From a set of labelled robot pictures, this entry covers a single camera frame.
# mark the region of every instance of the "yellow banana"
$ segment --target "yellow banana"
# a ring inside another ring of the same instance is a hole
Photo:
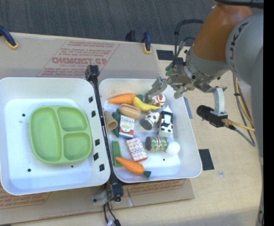
[[[143,112],[149,112],[150,110],[161,109],[161,106],[155,106],[148,103],[144,103],[138,97],[135,97],[133,102],[134,102],[134,106],[139,108]]]

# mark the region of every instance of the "green plate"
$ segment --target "green plate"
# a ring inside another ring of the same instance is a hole
[[[80,161],[92,151],[89,121],[73,106],[36,108],[30,115],[29,134],[33,153],[43,162]]]

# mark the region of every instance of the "green can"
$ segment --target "green can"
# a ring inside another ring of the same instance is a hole
[[[167,147],[166,137],[147,137],[145,139],[145,147],[148,151],[162,150]]]

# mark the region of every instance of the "black hole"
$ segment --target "black hole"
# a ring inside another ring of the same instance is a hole
[[[99,171],[102,171],[102,170],[105,170],[105,165],[104,164],[99,165]]]
[[[95,154],[93,155],[93,159],[96,160],[96,159],[98,159],[98,158],[99,158],[98,153],[95,153]]]

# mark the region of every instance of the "gray floor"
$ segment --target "gray floor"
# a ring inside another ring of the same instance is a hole
[[[0,25],[11,32],[104,40],[125,40],[135,30],[141,41],[148,31],[152,43],[173,45],[176,24],[205,20],[213,5],[213,0],[0,0]],[[199,29],[190,24],[180,35],[196,37]]]

